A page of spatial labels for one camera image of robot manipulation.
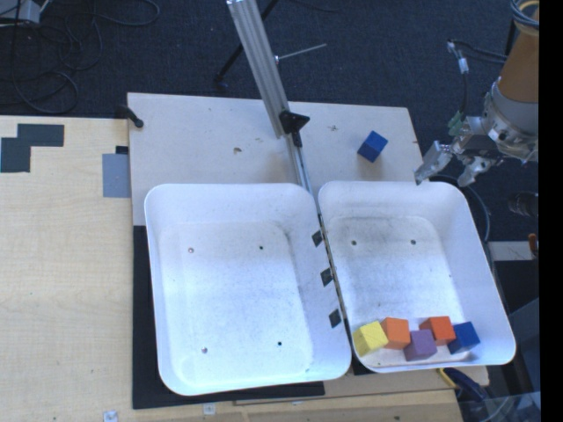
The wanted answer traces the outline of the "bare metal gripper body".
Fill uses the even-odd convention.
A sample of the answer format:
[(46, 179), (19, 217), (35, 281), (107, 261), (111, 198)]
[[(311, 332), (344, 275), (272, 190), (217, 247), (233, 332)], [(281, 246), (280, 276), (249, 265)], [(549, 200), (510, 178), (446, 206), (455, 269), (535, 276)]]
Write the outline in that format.
[(467, 117), (452, 140), (451, 150), (463, 156), (537, 162), (538, 138), (499, 115)]

